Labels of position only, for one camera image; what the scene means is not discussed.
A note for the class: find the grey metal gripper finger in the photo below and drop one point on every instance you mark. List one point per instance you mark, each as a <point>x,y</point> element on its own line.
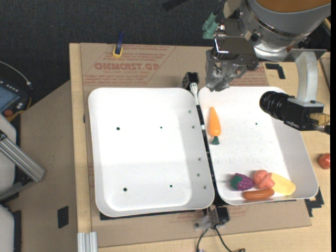
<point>211,69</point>
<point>227,75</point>

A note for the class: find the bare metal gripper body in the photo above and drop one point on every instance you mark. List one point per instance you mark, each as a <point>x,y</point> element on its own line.
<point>236,48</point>

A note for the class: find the orange carrot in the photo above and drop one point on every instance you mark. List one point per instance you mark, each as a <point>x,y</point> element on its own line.
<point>214,122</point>

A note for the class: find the brown cardboard board red print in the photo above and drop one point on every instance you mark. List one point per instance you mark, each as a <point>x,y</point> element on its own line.
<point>157,67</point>

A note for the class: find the thin black and white rod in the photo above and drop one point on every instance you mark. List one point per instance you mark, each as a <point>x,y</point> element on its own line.
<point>202,126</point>

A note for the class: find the green carrot top piece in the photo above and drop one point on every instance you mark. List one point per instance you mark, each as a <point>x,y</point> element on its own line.
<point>215,141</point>

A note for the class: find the white plastic tray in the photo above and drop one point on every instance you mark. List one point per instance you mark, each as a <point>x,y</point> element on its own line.
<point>252,146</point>
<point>147,153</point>

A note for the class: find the purple grapes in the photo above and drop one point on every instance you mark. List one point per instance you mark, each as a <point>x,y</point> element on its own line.
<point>244,182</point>

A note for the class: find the pink toy food piece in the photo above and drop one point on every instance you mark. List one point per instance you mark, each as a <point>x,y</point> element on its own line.
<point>263,179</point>

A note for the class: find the orange sausage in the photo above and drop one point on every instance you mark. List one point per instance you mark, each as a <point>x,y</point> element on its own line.
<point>258,194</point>

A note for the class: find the yellow oblong toy food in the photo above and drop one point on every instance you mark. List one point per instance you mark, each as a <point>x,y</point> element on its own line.
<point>284,186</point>

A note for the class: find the red toy food piece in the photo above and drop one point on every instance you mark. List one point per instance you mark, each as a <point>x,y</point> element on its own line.
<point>325,161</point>

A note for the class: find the black cylinder on white bracket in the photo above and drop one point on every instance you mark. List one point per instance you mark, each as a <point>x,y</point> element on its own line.
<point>294,109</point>

